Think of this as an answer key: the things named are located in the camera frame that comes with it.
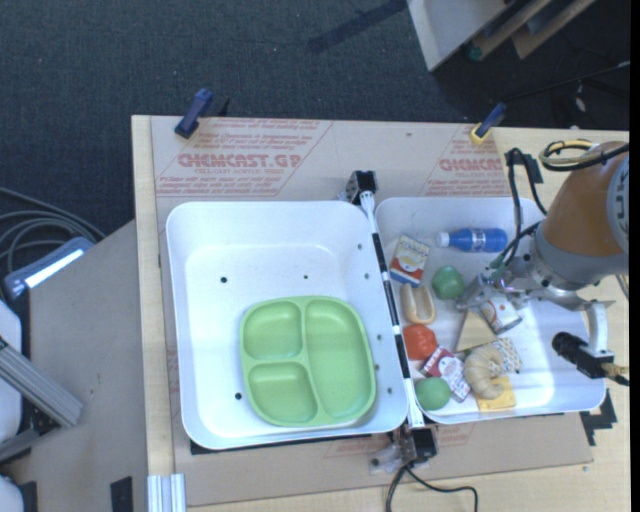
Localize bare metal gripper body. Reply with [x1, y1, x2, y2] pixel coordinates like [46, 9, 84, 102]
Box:
[477, 255, 616, 311]

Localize white can with orange print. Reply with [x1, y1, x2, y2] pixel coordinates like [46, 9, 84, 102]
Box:
[478, 295, 524, 335]

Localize green toy pepper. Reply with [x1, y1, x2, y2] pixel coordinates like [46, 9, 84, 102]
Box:
[431, 265, 466, 300]

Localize beige toy wedge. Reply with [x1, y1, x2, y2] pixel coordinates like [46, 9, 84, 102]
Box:
[453, 309, 497, 353]

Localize white patterned packet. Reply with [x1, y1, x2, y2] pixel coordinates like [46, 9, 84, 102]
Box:
[492, 337, 524, 374]

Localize blue bottle with white cap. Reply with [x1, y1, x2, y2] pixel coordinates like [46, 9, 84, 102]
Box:
[435, 227, 509, 254]

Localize pale yellow toy bun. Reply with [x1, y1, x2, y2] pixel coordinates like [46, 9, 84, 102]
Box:
[399, 283, 437, 324]

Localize white plastic tray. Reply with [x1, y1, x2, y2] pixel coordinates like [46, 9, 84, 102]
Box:
[165, 199, 411, 450]
[374, 196, 607, 425]

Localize orange toy pepper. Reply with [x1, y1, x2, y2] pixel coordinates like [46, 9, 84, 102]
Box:
[402, 323, 438, 361]

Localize white, orange and blue carton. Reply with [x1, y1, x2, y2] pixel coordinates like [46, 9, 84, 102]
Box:
[388, 234, 431, 287]

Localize pale yellow toy croissant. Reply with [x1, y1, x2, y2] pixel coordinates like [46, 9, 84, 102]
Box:
[463, 343, 506, 400]

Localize red and white carton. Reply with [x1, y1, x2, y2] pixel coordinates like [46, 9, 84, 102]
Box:
[419, 345, 472, 403]

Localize thin black and white rod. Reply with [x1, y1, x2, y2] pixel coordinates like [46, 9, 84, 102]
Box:
[360, 192, 426, 427]

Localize yellow toy cheese slice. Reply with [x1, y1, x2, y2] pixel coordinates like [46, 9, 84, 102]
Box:
[474, 375, 517, 413]

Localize green toy apple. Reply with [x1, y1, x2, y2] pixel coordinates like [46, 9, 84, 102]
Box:
[414, 376, 452, 411]

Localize green divided plate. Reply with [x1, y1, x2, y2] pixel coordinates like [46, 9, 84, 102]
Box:
[238, 295, 377, 428]

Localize brown cardboard board, red print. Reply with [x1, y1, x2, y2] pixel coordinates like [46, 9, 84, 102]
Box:
[149, 115, 595, 506]

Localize black cylinder on white bracket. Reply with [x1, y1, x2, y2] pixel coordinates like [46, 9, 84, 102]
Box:
[551, 300, 617, 381]

